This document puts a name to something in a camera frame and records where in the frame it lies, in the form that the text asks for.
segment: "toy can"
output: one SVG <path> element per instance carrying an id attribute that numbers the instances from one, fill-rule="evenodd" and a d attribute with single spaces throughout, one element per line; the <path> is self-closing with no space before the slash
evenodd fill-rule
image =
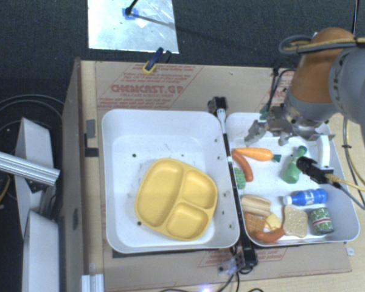
<path id="1" fill-rule="evenodd" d="M 326 207 L 312 210 L 310 220 L 316 235 L 325 235 L 334 231 L 329 211 Z"/>

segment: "blue tape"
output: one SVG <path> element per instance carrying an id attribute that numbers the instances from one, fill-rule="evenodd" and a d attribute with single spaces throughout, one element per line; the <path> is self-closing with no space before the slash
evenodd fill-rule
<path id="1" fill-rule="evenodd" d="M 129 20 L 129 21 L 135 20 L 135 16 L 133 16 L 133 15 L 139 16 L 139 12 L 136 8 L 133 8 L 131 10 L 131 15 L 126 15 L 126 8 L 123 8 L 122 9 L 122 14 L 123 14 L 124 18 Z"/>

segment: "yellow clip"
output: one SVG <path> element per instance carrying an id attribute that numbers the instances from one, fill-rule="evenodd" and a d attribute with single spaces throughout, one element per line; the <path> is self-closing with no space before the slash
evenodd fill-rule
<path id="1" fill-rule="evenodd" d="M 149 61 L 146 62 L 146 64 L 144 64 L 144 66 L 142 67 L 142 71 L 144 72 L 144 74 L 150 75 L 157 67 L 157 64 L 154 64 L 149 70 L 146 69 L 146 66 L 148 65 Z"/>

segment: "toy food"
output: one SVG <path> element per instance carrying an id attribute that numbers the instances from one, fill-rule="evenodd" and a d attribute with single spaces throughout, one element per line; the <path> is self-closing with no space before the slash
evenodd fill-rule
<path id="1" fill-rule="evenodd" d="M 285 206 L 284 217 L 282 228 L 285 235 L 297 236 L 299 238 L 304 238 L 307 235 L 307 213 L 293 206 Z"/>
<path id="2" fill-rule="evenodd" d="M 231 156 L 241 167 L 243 173 L 245 174 L 246 182 L 251 182 L 253 180 L 253 172 L 247 160 L 235 150 L 231 152 Z"/>
<path id="3" fill-rule="evenodd" d="M 241 207 L 244 212 L 261 217 L 270 215 L 270 205 L 270 200 L 255 195 L 244 195 L 241 198 Z"/>
<path id="4" fill-rule="evenodd" d="M 236 148 L 235 151 L 239 152 L 243 156 L 253 158 L 259 161 L 269 161 L 272 160 L 274 157 L 272 151 L 266 148 L 240 147 Z"/>
<path id="5" fill-rule="evenodd" d="M 277 239 L 280 239 L 284 235 L 285 232 L 282 228 L 277 228 L 270 232 L 256 231 L 254 234 L 256 239 L 261 240 L 265 243 L 275 242 Z"/>
<path id="6" fill-rule="evenodd" d="M 238 189 L 244 189 L 246 186 L 245 174 L 240 169 L 234 168 L 234 175 Z"/>
<path id="7" fill-rule="evenodd" d="M 263 231 L 265 226 L 264 219 L 247 212 L 243 216 L 245 217 L 246 230 L 249 235 L 254 236 L 257 231 Z"/>
<path id="8" fill-rule="evenodd" d="M 276 214 L 270 213 L 269 216 L 265 217 L 265 228 L 270 229 L 271 231 L 280 228 L 282 222 L 280 218 L 277 217 Z"/>

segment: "cardboard box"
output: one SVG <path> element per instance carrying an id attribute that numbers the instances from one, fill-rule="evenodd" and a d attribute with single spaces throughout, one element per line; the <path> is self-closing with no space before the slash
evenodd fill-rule
<path id="1" fill-rule="evenodd" d="M 228 114 L 257 112 L 268 100 L 269 68 L 159 65 L 151 75 L 140 63 L 76 60 L 63 113 L 66 291 L 81 291 L 83 274 L 104 274 L 105 291 L 129 291 L 226 282 L 219 263 L 228 249 L 122 255 L 105 237 L 105 192 L 100 146 L 103 115 L 113 108 L 206 111 L 226 96 Z M 284 77 L 286 86 L 291 75 Z M 274 102 L 280 102 L 279 90 Z M 351 271 L 343 243 L 258 249 L 259 264 L 241 280 Z"/>

